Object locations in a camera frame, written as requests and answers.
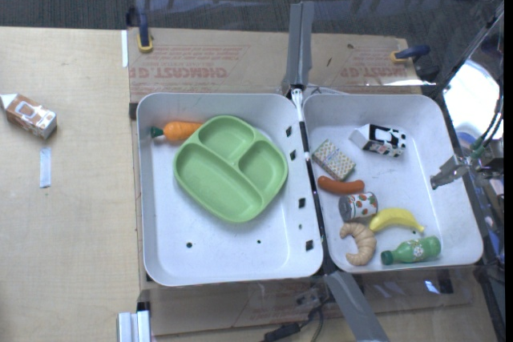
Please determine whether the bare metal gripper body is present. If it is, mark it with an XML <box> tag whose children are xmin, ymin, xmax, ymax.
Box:
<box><xmin>464</xmin><ymin>156</ymin><xmax>505</xmax><ymax>180</ymax></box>

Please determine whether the white plastic tray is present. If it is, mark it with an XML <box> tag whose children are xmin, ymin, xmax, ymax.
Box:
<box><xmin>301</xmin><ymin>93</ymin><xmax>485</xmax><ymax>274</ymax></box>
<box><xmin>135</xmin><ymin>91</ymin><xmax>325</xmax><ymax>288</ymax></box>

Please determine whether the yellow banana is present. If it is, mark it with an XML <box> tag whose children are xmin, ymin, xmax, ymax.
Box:
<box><xmin>368</xmin><ymin>207</ymin><xmax>426</xmax><ymax>235</ymax></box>

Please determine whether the black and white milk carton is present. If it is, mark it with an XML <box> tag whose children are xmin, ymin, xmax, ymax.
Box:
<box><xmin>348</xmin><ymin>123</ymin><xmax>407</xmax><ymax>159</ymax></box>

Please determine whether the green bottle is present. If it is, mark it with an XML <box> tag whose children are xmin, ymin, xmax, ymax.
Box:
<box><xmin>380</xmin><ymin>235</ymin><xmax>442</xmax><ymax>266</ymax></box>

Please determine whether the strawberry print can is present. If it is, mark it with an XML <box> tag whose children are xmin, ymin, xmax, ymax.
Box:
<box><xmin>337</xmin><ymin>191</ymin><xmax>379</xmax><ymax>222</ymax></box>

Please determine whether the tan croissant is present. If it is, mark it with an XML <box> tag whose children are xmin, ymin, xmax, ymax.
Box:
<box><xmin>339</xmin><ymin>221</ymin><xmax>378</xmax><ymax>267</ymax></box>

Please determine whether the red sausage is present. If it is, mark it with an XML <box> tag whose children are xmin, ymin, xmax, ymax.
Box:
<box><xmin>317</xmin><ymin>175</ymin><xmax>366</xmax><ymax>196</ymax></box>

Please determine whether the patterned cream packet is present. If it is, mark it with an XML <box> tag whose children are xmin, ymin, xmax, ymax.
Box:
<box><xmin>312</xmin><ymin>139</ymin><xmax>357</xmax><ymax>182</ymax></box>

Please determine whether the green divided plate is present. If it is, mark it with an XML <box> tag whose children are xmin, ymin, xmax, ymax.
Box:
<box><xmin>172</xmin><ymin>115</ymin><xmax>289</xmax><ymax>224</ymax></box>

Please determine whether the brown cardboard board red print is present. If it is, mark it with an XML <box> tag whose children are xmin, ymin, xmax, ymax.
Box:
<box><xmin>127</xmin><ymin>26</ymin><xmax>475</xmax><ymax>336</ymax></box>

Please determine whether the orange carrot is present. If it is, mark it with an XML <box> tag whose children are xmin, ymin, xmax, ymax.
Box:
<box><xmin>150</xmin><ymin>120</ymin><xmax>204</xmax><ymax>145</ymax></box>

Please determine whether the brown and white carton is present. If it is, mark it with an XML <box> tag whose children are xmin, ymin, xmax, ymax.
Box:
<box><xmin>0</xmin><ymin>92</ymin><xmax>58</xmax><ymax>140</ymax></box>

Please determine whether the black block with wires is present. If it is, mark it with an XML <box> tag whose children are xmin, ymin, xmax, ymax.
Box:
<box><xmin>263</xmin><ymin>322</ymin><xmax>302</xmax><ymax>342</ymax></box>

